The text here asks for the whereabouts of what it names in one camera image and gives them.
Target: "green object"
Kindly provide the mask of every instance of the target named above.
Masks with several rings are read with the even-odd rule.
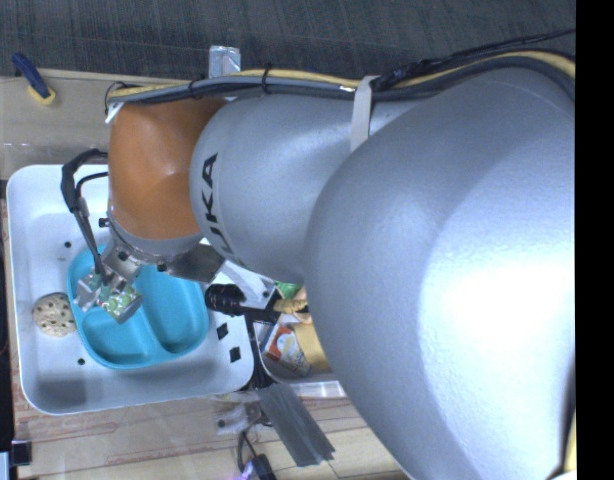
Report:
[[[302,284],[282,283],[280,281],[276,281],[276,288],[283,296],[283,299],[293,299],[302,287]]]
[[[138,298],[141,298],[140,294],[129,286],[124,292],[112,293],[106,301],[101,302],[100,307],[118,320],[129,309],[129,305]]]

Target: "blue plastic tray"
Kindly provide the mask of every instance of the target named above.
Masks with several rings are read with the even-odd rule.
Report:
[[[144,302],[119,324],[97,305],[85,312],[74,302],[78,280],[92,266],[89,251],[79,254],[69,267],[67,290],[80,337],[98,363],[119,370],[144,368],[185,355],[205,339],[209,317],[198,283],[144,267],[134,283]]]

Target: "white sink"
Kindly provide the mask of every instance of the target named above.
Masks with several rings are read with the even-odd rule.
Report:
[[[78,176],[105,170],[106,166],[87,165]],[[28,401],[45,413],[71,414],[229,393],[244,386],[254,360],[242,317],[210,311],[209,332],[197,349],[173,361],[134,370],[96,363],[77,332],[55,338],[36,327],[34,302],[52,292],[67,292],[67,269],[86,249],[63,201],[60,179],[60,165],[34,165],[14,173],[7,185],[20,376]],[[107,230],[98,228],[107,194],[106,178],[83,188],[99,244],[107,241]],[[216,328],[223,323],[229,332],[219,339]],[[232,362],[230,351],[235,348],[240,359]]]

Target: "white strap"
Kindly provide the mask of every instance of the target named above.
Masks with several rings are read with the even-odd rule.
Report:
[[[118,114],[118,111],[123,108],[124,104],[125,103],[121,101],[120,103],[112,103],[111,105],[109,105],[109,108],[107,109],[107,118],[105,119],[105,123],[111,123],[114,117],[116,117],[116,114]]]
[[[354,94],[354,110],[351,115],[350,145],[353,151],[369,138],[369,121],[371,119],[372,92],[369,82],[377,76],[366,76],[358,85]]]

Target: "black cable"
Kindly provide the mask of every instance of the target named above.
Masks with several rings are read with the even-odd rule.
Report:
[[[251,445],[251,442],[247,437],[247,431],[249,430],[249,428],[250,427],[246,428],[238,435],[238,452],[236,453],[236,460],[238,462],[238,469],[241,473],[245,471],[245,463],[243,461],[243,445],[245,444],[245,442],[247,443],[247,446],[249,447],[249,450],[251,451],[254,458],[258,456],[256,450],[254,450],[254,447]]]
[[[109,176],[109,173],[108,172],[98,172],[96,174],[90,174],[89,176],[85,176],[81,178],[76,184],[76,194],[78,195],[78,198],[82,197],[82,187],[85,183],[91,180],[98,179],[98,178],[104,178],[105,176]]]
[[[518,50],[521,47],[544,42],[550,39],[555,39],[568,34],[573,34],[576,29],[567,29],[557,31],[549,34],[540,34],[534,36],[524,36],[509,41],[503,41],[499,43],[491,43],[476,48],[470,48],[467,50],[461,50],[453,53],[447,57],[440,57],[436,59],[420,59],[404,66],[400,66],[389,73],[386,73],[378,78],[375,78],[370,82],[370,87],[373,92],[379,92],[387,90],[394,85],[412,78],[430,75],[459,67],[468,62],[474,62],[479,59],[483,59],[487,56],[501,53],[513,53],[514,50]]]
[[[351,101],[354,99],[353,91],[343,90],[327,90],[310,87],[290,86],[290,85],[274,85],[271,82],[267,82],[267,88],[272,87],[273,94],[293,94],[299,96],[311,96],[315,98],[328,98]],[[243,86],[236,86],[235,84],[228,84],[224,86],[215,86],[211,88],[195,89],[197,97],[211,97],[211,96],[235,96],[235,97],[247,97],[256,96],[260,94],[260,84],[243,84]],[[175,94],[168,94],[163,96],[153,96],[143,98],[141,100],[131,101],[132,105],[154,105],[156,103],[168,103],[172,101],[179,101],[181,99],[189,98],[187,91],[179,92]]]
[[[195,84],[196,82],[200,82],[202,80],[205,80],[205,75],[200,75],[200,77],[197,78],[196,80],[192,80],[191,82],[189,82],[189,86],[187,87],[187,90],[190,92],[191,97],[194,98],[195,100],[199,100],[203,96],[202,95],[198,95],[198,94],[194,94],[193,84]]]
[[[125,82],[116,81],[113,84],[111,84],[109,87],[107,87],[107,90],[105,91],[105,100],[104,100],[105,101],[105,115],[109,114],[109,105],[107,105],[107,97],[109,96],[109,93],[112,91],[112,89],[115,89],[116,87],[128,89],[130,87],[135,87],[135,86],[128,85]]]
[[[181,89],[177,92],[170,92],[168,94],[147,96],[141,98],[140,96],[121,96],[114,97],[113,100],[117,102],[127,102],[135,105],[147,104],[152,105],[155,103],[168,103],[172,101],[179,101],[186,98],[201,98],[210,96],[226,96],[226,95],[239,95],[243,91],[249,91],[255,89],[256,94],[260,93],[260,83],[245,83],[245,84],[217,84],[210,87],[192,87],[185,86],[184,90]]]
[[[80,201],[78,200],[76,193],[76,180],[74,179],[74,176],[82,165],[95,158],[106,159],[107,153],[95,148],[88,149],[77,155],[62,167],[60,191],[63,195],[63,199],[65,200],[65,204],[71,213],[80,208]]]
[[[271,94],[271,91],[269,90],[269,86],[267,85],[267,76],[269,75],[270,70],[271,70],[271,62],[268,62],[265,65],[265,72],[263,73],[263,76],[260,80],[260,85],[263,88],[263,92],[265,94]]]
[[[103,265],[103,260],[98,253],[98,246],[96,245],[96,238],[94,237],[94,233],[91,230],[91,226],[89,225],[89,221],[87,217],[82,213],[81,210],[77,210],[74,212],[74,217],[76,218],[76,222],[78,223],[78,227],[80,228],[83,237],[85,238],[85,242],[87,243],[87,247],[92,252],[92,256],[94,257],[94,266],[96,268],[96,273],[100,275],[101,282],[107,286],[109,284],[109,279],[107,278],[107,271],[105,270],[105,266]]]
[[[556,83],[572,101],[575,101],[576,83],[573,78],[551,64],[524,56],[486,59],[419,84],[376,92],[373,94],[373,99],[380,102],[429,98],[472,76],[505,68],[524,68],[539,72]]]

